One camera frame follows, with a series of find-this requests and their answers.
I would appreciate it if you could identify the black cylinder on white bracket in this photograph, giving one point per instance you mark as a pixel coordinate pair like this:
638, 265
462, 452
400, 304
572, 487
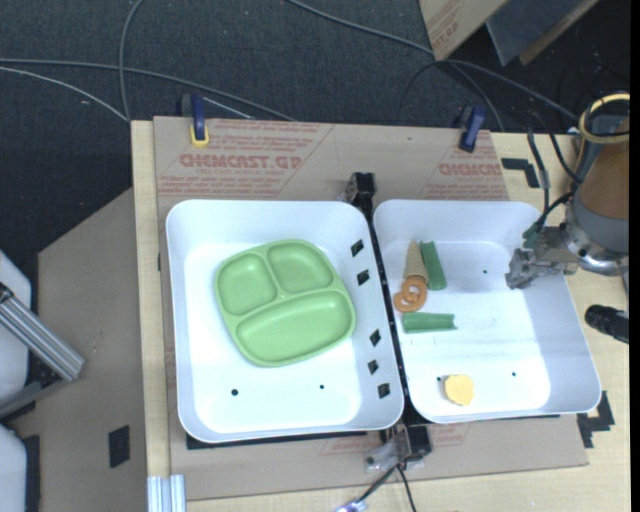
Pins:
607, 320

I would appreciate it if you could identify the green divided plate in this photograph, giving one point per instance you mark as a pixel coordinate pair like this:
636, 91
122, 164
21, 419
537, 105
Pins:
290, 325

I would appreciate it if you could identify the white plastic tray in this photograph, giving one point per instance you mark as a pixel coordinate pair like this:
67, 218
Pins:
280, 400
500, 350

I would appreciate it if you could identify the thin black rod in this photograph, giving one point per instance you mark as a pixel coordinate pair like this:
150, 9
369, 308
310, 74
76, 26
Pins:
388, 305

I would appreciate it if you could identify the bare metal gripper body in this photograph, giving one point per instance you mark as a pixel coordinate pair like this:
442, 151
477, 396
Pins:
552, 252

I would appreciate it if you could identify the tan ice cream cone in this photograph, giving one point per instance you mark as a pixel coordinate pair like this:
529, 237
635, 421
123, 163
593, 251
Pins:
414, 260

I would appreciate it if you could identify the brown cardboard board red print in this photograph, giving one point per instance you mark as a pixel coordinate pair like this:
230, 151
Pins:
300, 150

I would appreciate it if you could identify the yellow bitten biscuit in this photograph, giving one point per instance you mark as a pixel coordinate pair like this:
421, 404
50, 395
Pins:
459, 389

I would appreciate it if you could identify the green celery stick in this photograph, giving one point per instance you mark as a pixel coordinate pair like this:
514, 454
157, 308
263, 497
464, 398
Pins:
425, 322
433, 265

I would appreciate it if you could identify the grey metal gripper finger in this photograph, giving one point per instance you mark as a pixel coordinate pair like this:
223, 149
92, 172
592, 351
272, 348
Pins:
529, 270
514, 272

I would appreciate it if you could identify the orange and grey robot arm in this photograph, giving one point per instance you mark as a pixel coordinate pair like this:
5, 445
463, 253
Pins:
607, 170

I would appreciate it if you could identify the orange pretzel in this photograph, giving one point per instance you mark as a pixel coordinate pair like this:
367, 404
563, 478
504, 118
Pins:
417, 300

